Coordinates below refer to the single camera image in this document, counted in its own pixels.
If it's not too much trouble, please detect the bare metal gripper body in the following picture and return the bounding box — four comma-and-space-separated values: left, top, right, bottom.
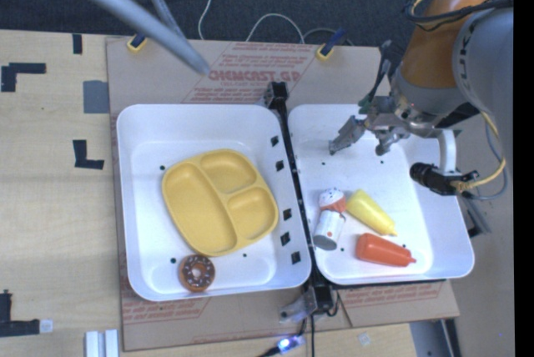
361, 95, 444, 139

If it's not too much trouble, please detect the white plastic tray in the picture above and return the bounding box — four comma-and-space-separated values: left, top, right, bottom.
115, 103, 314, 303
287, 103, 476, 287

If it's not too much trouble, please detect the white and orange cupcake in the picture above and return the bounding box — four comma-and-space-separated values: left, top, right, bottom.
318, 187, 348, 216

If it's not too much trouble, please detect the yellow squeeze bottle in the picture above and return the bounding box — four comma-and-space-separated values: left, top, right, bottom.
345, 189, 399, 238

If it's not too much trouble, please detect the small white can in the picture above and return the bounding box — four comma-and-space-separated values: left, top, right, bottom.
312, 209, 345, 252

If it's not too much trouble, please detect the orange squeeze bottle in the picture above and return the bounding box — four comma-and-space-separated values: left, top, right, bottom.
355, 232, 418, 269

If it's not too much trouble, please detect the yellow divided plate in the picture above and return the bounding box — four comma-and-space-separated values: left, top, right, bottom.
160, 148, 280, 258

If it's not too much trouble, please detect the brown cardboard board red print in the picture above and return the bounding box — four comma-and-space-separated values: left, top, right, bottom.
104, 37, 461, 352

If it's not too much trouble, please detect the brown sprinkled doughnut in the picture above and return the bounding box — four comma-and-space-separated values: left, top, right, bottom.
178, 254, 217, 294

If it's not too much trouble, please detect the black cylinder on white bracket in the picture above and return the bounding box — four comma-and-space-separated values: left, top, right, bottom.
409, 128, 480, 197

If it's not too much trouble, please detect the black block with thin wires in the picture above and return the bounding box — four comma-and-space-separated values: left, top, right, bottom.
265, 81, 290, 111
307, 283, 336, 314

